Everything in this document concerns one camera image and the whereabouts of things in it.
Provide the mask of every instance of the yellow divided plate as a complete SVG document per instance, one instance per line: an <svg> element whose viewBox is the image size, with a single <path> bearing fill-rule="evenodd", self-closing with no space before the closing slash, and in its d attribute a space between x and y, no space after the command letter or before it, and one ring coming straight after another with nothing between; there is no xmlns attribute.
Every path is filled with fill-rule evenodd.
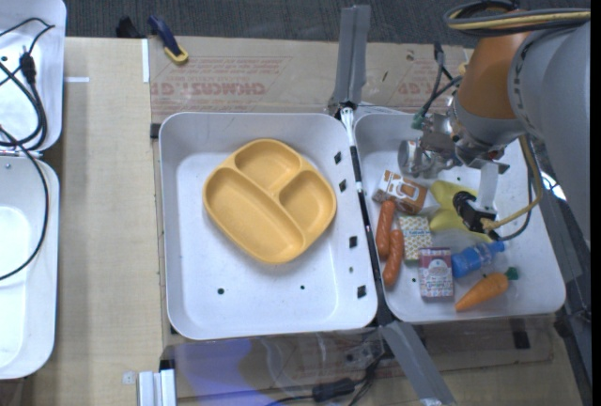
<svg viewBox="0 0 601 406"><path fill-rule="evenodd" d="M203 202L236 245L271 264L298 257L336 213L336 196L298 152L274 139L236 150L205 181Z"/></svg>

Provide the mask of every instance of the sausage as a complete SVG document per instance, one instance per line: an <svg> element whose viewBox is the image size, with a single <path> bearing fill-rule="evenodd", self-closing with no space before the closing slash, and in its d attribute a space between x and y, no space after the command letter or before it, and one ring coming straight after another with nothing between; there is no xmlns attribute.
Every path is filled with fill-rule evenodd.
<svg viewBox="0 0 601 406"><path fill-rule="evenodd" d="M379 210L378 228L376 229L376 247L380 259L388 257L390 233L393 226L393 215L396 206L391 200L385 200Z"/></svg>
<svg viewBox="0 0 601 406"><path fill-rule="evenodd" d="M401 262L403 260L403 254L405 253L405 237L401 229L394 229L391 231L390 238L390 252L386 265L384 266L384 272L382 273L382 279L384 285L390 288L396 282L398 273L401 270Z"/></svg>

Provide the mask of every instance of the plastic tray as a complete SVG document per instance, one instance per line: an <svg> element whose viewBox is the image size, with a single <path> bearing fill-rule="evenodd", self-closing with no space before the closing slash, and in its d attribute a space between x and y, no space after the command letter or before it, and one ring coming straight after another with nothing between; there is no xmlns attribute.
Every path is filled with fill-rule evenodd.
<svg viewBox="0 0 601 406"><path fill-rule="evenodd" d="M336 213L323 176L273 139L254 140L220 164L205 182L203 202L225 235L271 264L302 254Z"/></svg>
<svg viewBox="0 0 601 406"><path fill-rule="evenodd" d="M213 170L256 139L296 150L331 184L336 214L313 245L283 264L258 261L203 205ZM189 339L363 328L378 297L343 125L324 114L181 113L161 149L167 313Z"/></svg>
<svg viewBox="0 0 601 406"><path fill-rule="evenodd" d="M420 133L411 128L409 114L369 114L355 123L355 135L359 152L363 186L367 199L370 222L378 223L379 204L371 199L385 169L398 170L397 152L403 140L416 139ZM528 204L527 169L519 144L513 143L505 151L502 162L509 164L500 175L495 206L499 217L504 218ZM480 172L467 167L455 167L439 173L437 180L478 190ZM434 180L416 180L431 185ZM501 227L501 235L517 230L524 218ZM481 240L456 221L457 227L433 232L435 246L447 246L451 252ZM557 311L565 301L565 284L555 257L542 214L538 207L526 230L515 239L506 242L506 250L495 256L482 273L493 270L506 271L515 266L519 279L512 281L509 290L499 298L474 307L472 310L455 312L454 301L427 302L420 295L417 265L403 263L399 278L392 289L386 289L386 303L400 320L412 323L428 323L452 320L475 320L494 317L527 316ZM470 273L455 280L455 300L458 300L482 276Z"/></svg>
<svg viewBox="0 0 601 406"><path fill-rule="evenodd" d="M46 110L48 134L40 150L61 132L63 63L67 10L62 0L0 0L0 31L31 17L54 25L32 50L38 91ZM44 27L38 21L0 36L0 59L10 70L19 66L23 47L29 48ZM17 77L24 81L19 71ZM0 71L0 80L5 74ZM33 108L10 81L0 86L0 121L15 136L36 123ZM54 348L58 263L59 183L50 166L39 161L49 188L50 208L44 242L35 259L0 282L0 380L28 376L48 360ZM39 175L26 157L0 148L0 275L21 265L39 240L44 194Z"/></svg>

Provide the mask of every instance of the snack package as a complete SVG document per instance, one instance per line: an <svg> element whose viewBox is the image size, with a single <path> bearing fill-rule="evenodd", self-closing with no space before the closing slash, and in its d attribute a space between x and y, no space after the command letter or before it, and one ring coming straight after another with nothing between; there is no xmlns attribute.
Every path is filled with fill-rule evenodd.
<svg viewBox="0 0 601 406"><path fill-rule="evenodd" d="M390 199L399 211L410 215L428 214L440 207L427 187L390 170L384 171L372 199L376 202Z"/></svg>
<svg viewBox="0 0 601 406"><path fill-rule="evenodd" d="M405 262L417 262L420 249L432 247L432 233L427 217L399 214L398 226L405 237Z"/></svg>
<svg viewBox="0 0 601 406"><path fill-rule="evenodd" d="M425 298L452 298L455 295L451 249L427 247L420 249L420 295Z"/></svg>

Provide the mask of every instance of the plastic water bottle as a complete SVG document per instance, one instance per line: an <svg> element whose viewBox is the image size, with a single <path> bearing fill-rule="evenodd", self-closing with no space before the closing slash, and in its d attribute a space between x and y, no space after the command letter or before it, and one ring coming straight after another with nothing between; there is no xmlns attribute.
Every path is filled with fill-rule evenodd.
<svg viewBox="0 0 601 406"><path fill-rule="evenodd" d="M492 262L498 252L505 250L503 241L479 242L466 247L460 253L451 255L453 277L463 277L467 273L477 271Z"/></svg>

